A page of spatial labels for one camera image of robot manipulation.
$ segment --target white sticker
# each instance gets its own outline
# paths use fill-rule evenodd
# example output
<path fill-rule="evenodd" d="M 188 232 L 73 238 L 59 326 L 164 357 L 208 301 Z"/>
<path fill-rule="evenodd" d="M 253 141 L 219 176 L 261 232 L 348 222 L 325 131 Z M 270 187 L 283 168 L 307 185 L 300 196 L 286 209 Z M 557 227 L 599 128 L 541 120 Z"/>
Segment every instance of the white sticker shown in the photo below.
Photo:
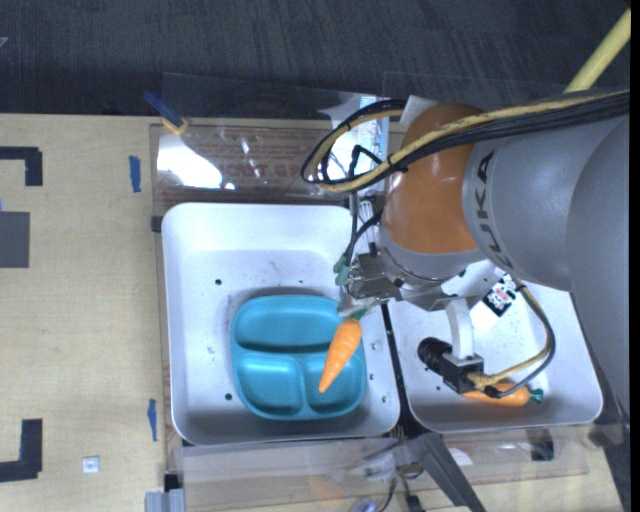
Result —
<path fill-rule="evenodd" d="M 83 473 L 97 473 L 98 471 L 100 471 L 100 457 L 98 455 L 82 459 Z"/>
<path fill-rule="evenodd" d="M 465 452 L 459 448 L 449 448 L 449 453 L 454 458 L 458 466 L 473 466 L 473 461 Z"/>
<path fill-rule="evenodd" d="M 504 274 L 489 293 L 471 308 L 473 328 L 478 334 L 485 334 L 498 322 L 517 299 L 518 288 L 509 274 Z"/>

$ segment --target toy carrot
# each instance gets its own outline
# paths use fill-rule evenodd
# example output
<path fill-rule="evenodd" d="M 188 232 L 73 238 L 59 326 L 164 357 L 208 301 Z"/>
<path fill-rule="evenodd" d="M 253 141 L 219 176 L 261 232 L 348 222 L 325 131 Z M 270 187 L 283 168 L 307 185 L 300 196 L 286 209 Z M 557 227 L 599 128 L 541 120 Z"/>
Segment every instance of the toy carrot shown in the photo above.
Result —
<path fill-rule="evenodd" d="M 494 388 L 498 391 L 508 391 L 513 387 L 512 382 L 502 382 L 500 384 L 494 384 Z M 480 402 L 487 402 L 496 405 L 502 405 L 506 407 L 522 407 L 529 400 L 535 400 L 536 402 L 540 402 L 542 400 L 542 390 L 535 389 L 533 391 L 529 391 L 526 386 L 522 386 L 520 389 L 517 389 L 510 395 L 507 395 L 503 398 L 491 398 L 485 395 L 482 391 L 469 391 L 467 393 L 462 393 L 462 396 L 465 398 L 469 398 L 471 400 L 478 400 Z"/>
<path fill-rule="evenodd" d="M 318 385 L 320 393 L 327 390 L 351 359 L 358 348 L 360 338 L 362 338 L 362 326 L 357 319 L 347 318 L 338 326 L 324 361 L 324 369 Z"/>

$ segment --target yellow pole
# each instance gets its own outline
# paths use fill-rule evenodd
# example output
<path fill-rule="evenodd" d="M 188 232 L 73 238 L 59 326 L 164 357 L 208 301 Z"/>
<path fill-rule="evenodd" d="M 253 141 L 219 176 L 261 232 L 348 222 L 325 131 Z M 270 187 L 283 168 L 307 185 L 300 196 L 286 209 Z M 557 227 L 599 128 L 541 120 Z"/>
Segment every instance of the yellow pole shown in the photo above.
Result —
<path fill-rule="evenodd" d="M 629 39 L 631 9 L 624 12 L 564 92 L 582 91 L 591 87 Z"/>

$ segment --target blue tape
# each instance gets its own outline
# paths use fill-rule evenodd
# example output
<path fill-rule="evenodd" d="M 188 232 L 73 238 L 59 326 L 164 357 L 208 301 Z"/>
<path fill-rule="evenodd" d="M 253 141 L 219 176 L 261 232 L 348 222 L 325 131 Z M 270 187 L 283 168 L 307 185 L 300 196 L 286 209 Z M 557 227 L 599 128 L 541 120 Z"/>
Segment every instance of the blue tape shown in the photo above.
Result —
<path fill-rule="evenodd" d="M 131 178 L 131 186 L 134 192 L 142 192 L 140 188 L 140 159 L 137 156 L 129 156 L 129 178 Z"/>
<path fill-rule="evenodd" d="M 183 125 L 180 114 L 176 112 L 176 109 L 164 101 L 159 94 L 151 91 L 144 91 L 142 98 L 176 128 L 180 128 Z"/>
<path fill-rule="evenodd" d="M 153 398 L 149 398 L 147 418 L 149 418 L 149 425 L 151 426 L 151 437 L 153 439 L 153 442 L 155 443 L 158 440 L 158 429 L 156 426 L 158 415 L 156 413 L 156 401 Z"/>

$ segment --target black tape mark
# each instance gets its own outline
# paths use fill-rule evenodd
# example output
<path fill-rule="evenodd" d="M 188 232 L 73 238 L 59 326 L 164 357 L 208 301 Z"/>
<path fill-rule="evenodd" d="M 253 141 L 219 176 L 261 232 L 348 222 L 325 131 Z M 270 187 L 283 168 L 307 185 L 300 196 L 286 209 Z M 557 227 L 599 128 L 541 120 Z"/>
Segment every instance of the black tape mark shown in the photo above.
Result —
<path fill-rule="evenodd" d="M 24 160 L 25 186 L 42 186 L 42 152 L 38 148 L 0 146 L 0 160 Z"/>
<path fill-rule="evenodd" d="M 22 420 L 20 458 L 0 462 L 0 482 L 33 480 L 42 471 L 42 420 Z"/>

